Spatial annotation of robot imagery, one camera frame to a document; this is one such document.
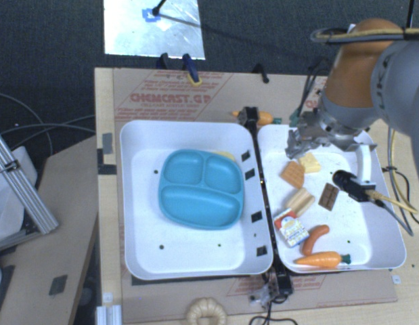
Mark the thin black rod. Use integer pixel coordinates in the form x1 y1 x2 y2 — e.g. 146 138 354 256
248 122 285 279

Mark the brown chocolate bar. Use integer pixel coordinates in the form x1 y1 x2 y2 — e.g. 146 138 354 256
317 182 340 211

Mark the blue divided plate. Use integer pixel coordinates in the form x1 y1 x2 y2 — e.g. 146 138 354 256
158 148 245 231

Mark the brown cardboard board red print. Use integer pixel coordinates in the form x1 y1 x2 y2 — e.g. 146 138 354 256
112 67 398 325

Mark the white plastic tray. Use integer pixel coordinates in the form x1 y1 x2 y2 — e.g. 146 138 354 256
119 119 275 281
257 123 407 274

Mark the orange toy carrot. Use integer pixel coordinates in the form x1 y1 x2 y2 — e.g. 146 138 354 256
294 251 352 269
231 110 283 126

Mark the orange toy sausage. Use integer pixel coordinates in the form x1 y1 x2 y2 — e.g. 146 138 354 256
301 224 331 257

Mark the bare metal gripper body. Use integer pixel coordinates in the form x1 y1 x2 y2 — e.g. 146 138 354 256
295 109 366 152

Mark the black cylinder on white bracket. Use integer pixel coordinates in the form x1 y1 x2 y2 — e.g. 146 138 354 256
332 142 378 202

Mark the black block with thin wires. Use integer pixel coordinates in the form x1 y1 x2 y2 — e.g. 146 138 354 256
263 272 295 305
240 106 260 127

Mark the yellow cheese wedge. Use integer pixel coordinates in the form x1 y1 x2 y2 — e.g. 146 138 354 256
298 152 322 175

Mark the beige toy doughnut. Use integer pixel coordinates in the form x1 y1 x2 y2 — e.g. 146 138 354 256
185 297 228 325

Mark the orange toy waffle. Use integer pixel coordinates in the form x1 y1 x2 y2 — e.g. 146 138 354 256
280 160 306 190

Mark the beige ridged toy bread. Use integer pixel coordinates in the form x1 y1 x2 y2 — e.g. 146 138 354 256
285 188 316 217

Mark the red and white carton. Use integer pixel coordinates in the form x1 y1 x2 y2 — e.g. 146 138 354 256
273 208 311 248

